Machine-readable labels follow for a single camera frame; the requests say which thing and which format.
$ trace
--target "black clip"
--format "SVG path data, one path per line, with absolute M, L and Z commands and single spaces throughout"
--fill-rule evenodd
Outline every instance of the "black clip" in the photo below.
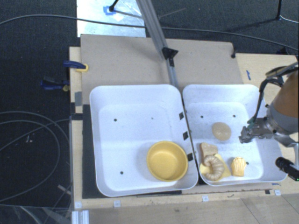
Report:
M 162 48 L 162 53 L 165 58 L 165 60 L 169 60 L 169 64 L 171 67 L 174 67 L 174 61 L 173 58 L 174 56 L 178 53 L 178 50 L 170 49 L 168 47 L 163 47 Z

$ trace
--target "tan cylinder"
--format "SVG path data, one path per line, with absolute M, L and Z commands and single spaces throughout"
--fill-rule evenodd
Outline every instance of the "tan cylinder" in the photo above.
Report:
M 273 104 L 279 113 L 298 118 L 298 71 L 286 80 Z

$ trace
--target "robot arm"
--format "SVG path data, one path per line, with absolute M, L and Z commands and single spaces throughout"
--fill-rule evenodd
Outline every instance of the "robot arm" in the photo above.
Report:
M 282 76 L 290 74 L 284 83 Z M 295 163 L 282 157 L 276 160 L 276 165 L 288 173 L 289 176 L 299 181 L 299 154 L 298 142 L 290 135 L 298 132 L 298 62 L 278 67 L 266 73 L 266 79 L 261 83 L 260 96 L 255 115 L 247 122 L 249 125 L 243 127 L 241 143 L 251 142 L 253 138 L 274 138 L 286 147 L 293 147 L 295 151 Z M 263 91 L 268 83 L 279 85 L 281 90 L 267 106 L 267 115 L 264 118 L 257 118 L 257 114 L 263 99 Z

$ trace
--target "white floor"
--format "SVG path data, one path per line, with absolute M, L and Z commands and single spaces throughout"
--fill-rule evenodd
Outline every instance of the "white floor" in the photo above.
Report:
M 115 10 L 122 13 L 111 13 L 108 8 L 114 1 L 77 0 L 77 17 L 95 21 L 144 26 L 144 21 L 136 17 L 141 16 L 141 13 L 135 0 L 119 0 Z M 117 27 L 78 21 L 78 37 L 81 34 L 146 37 L 144 28 Z

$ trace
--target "toy bread slice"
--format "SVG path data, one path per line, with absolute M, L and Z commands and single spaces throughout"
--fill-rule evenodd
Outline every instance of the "toy bread slice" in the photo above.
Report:
M 200 144 L 200 149 L 201 149 L 202 160 L 204 160 L 204 158 L 208 155 L 215 155 L 218 153 L 218 148 L 216 145 L 208 144 L 204 142 Z

